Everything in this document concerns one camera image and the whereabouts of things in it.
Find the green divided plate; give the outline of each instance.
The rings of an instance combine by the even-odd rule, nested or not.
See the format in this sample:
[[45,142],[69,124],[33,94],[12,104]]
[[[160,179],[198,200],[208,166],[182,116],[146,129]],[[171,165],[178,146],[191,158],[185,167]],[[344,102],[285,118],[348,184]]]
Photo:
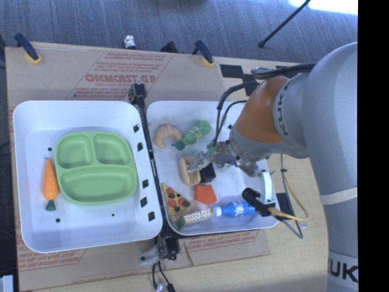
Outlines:
[[107,204],[133,195],[138,176],[127,141],[111,132],[63,136],[55,149],[61,193],[77,204]]

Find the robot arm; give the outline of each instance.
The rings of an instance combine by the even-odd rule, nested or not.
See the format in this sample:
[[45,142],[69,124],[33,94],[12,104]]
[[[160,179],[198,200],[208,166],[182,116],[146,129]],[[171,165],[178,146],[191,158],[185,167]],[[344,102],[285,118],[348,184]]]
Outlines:
[[188,171],[214,162],[257,176],[256,162],[271,154],[310,158],[328,228],[327,291],[358,291],[357,43],[331,52],[309,72],[263,81],[229,140],[214,146]]

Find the table surface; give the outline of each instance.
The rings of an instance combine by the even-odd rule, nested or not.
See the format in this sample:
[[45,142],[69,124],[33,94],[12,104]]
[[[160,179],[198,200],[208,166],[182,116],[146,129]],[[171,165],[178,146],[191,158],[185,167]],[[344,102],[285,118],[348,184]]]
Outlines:
[[[292,63],[243,60],[239,58],[215,58],[220,64],[237,64],[249,73],[252,66],[272,66]],[[223,86],[241,83],[241,79],[223,78]],[[245,97],[244,92],[235,94],[230,100]],[[281,178],[281,156],[272,155],[267,164],[276,170],[272,181],[276,192],[284,192]],[[299,239],[285,224],[265,230],[270,255],[237,259],[229,262],[193,266],[164,271],[177,292],[195,291],[325,291],[328,258],[328,239],[324,211],[320,203],[318,188],[309,159],[294,159],[284,156],[284,167],[294,193],[309,214],[303,238]],[[297,217],[304,212],[292,200]],[[156,282],[165,283],[160,272]],[[138,291],[151,292],[151,273],[130,277],[106,279],[36,291]]]

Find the green bottle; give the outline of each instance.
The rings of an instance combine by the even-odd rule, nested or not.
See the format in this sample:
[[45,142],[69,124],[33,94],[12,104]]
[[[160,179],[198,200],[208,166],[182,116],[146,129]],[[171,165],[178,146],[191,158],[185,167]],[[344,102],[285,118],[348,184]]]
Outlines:
[[209,132],[211,132],[211,125],[207,121],[202,120],[194,127],[190,128],[181,141],[176,142],[176,148],[178,150],[183,150],[186,145],[197,143],[205,135],[208,135]]

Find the pizza slice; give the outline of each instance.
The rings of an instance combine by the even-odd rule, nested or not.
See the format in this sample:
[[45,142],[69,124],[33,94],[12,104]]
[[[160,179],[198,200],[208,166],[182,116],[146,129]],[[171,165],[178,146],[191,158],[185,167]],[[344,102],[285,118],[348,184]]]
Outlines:
[[183,215],[192,213],[196,209],[196,205],[190,202],[186,197],[177,193],[170,186],[162,183],[162,190],[164,191],[167,211],[172,222],[177,222]]

